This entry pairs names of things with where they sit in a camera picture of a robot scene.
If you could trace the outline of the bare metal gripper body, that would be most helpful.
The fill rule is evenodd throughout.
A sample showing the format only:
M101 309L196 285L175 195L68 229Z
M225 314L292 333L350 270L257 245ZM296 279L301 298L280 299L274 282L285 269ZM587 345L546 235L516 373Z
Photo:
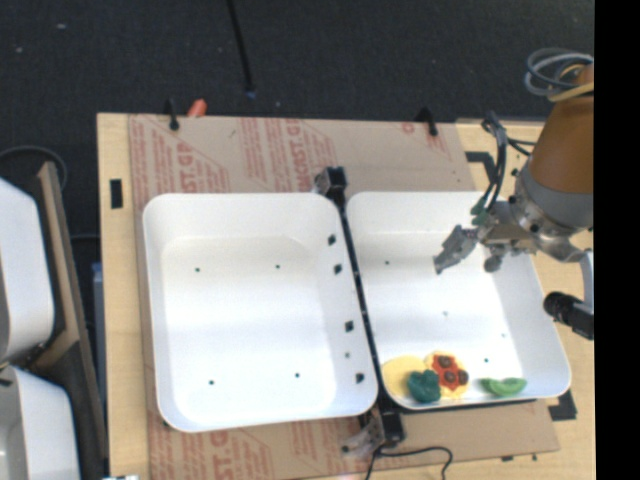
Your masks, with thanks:
M476 217L476 230L479 244L488 251L504 247L507 256L542 252L561 263L577 263L589 253L571 242L582 228L560 223L524 199L495 202Z

